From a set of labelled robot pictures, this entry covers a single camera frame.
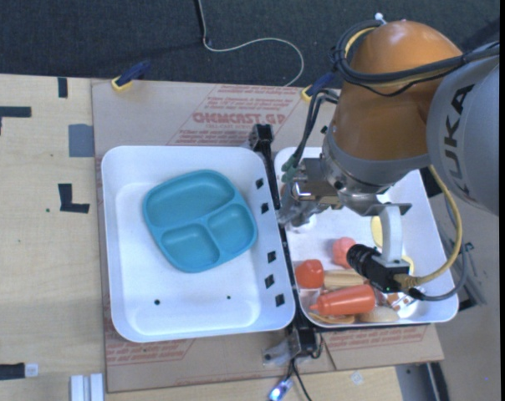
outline white tray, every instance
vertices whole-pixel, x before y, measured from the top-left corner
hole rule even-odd
[[[275,157],[275,171],[279,186],[282,187],[280,170],[295,148],[283,149]],[[321,148],[306,148],[304,157],[318,157]],[[403,254],[414,262],[415,275],[427,275],[438,269],[446,256],[432,215],[426,190],[418,170],[410,172],[391,187],[380,198],[382,202],[411,203],[412,207],[401,217],[403,232]],[[371,233],[371,217],[362,217],[349,208],[333,211],[326,210],[313,217],[312,223],[302,228],[287,225],[288,249],[294,265],[298,262],[317,258],[323,263],[324,270],[342,269],[333,263],[332,245],[341,236],[349,236],[357,243],[374,246]],[[441,295],[454,287],[451,272],[447,271],[423,287],[427,295]],[[373,322],[353,324],[329,324],[310,317],[309,306],[315,303],[319,290],[299,289],[300,307],[307,318],[320,327],[378,327],[381,325],[406,325],[430,322],[445,322],[454,318],[458,310],[457,295],[440,302],[414,302],[399,311],[400,319],[395,322]]]
[[[258,238],[220,266],[187,273],[173,267],[151,237],[142,201],[154,186],[195,170],[218,171],[236,186]],[[105,154],[102,181],[111,317],[121,336],[143,343],[273,331],[291,323],[293,292],[257,154],[240,147],[121,146]]]

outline blue plate compartment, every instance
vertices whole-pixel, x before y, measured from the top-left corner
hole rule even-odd
[[[227,262],[257,239],[246,201],[225,176],[198,170],[151,189],[143,215],[169,262],[184,272],[203,272]]]

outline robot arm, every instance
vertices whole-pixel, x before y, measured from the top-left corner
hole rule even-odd
[[[344,79],[342,94],[330,96],[337,105],[321,155],[301,160],[314,106],[329,98],[328,91],[311,100],[303,140],[283,167],[279,223],[300,226],[313,214],[343,206],[380,216],[388,254],[355,248],[348,259],[353,257],[357,272],[372,274],[379,289],[406,291],[444,272],[451,260],[417,279],[397,266],[397,229],[386,232],[385,226],[398,227],[396,219],[411,204],[383,204],[379,198],[398,180],[429,166],[448,195],[447,188],[498,215],[499,43],[463,54],[426,25],[378,20],[351,28],[332,59]]]

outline metal bracket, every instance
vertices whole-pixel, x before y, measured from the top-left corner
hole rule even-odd
[[[281,343],[262,350],[263,365],[282,366],[297,357],[300,353],[301,343],[299,342],[298,330],[293,327],[292,331]]]

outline dark carpet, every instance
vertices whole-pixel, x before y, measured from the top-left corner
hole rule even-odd
[[[339,36],[377,12],[426,23],[462,50],[500,33],[500,0],[201,1],[214,48],[265,37],[297,46],[297,86],[329,71]],[[146,79],[186,82],[283,85],[300,68],[279,42],[204,49],[195,0],[0,0],[0,73],[112,78],[146,59]]]

